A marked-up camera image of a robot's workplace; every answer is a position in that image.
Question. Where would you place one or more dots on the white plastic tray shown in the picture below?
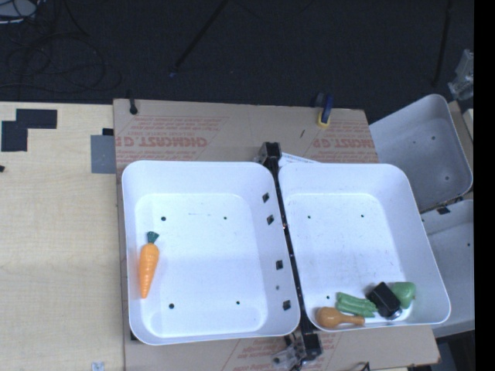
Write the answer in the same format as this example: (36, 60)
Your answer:
(209, 261)
(348, 246)

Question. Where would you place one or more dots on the small black box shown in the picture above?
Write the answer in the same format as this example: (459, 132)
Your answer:
(383, 300)

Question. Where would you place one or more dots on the tan toy chicken drumstick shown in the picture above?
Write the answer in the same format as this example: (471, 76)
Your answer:
(329, 317)

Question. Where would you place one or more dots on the green toy beans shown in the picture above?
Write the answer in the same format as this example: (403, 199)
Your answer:
(354, 304)

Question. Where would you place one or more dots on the green toy pear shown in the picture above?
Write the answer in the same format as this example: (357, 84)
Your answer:
(406, 293)

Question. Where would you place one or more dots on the brown cardboard board red print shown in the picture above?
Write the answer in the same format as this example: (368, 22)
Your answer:
(239, 133)

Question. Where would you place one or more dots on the orange toy carrot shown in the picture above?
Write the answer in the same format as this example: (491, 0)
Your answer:
(148, 265)

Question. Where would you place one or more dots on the thin black rod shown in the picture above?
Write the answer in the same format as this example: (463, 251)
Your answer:
(288, 242)

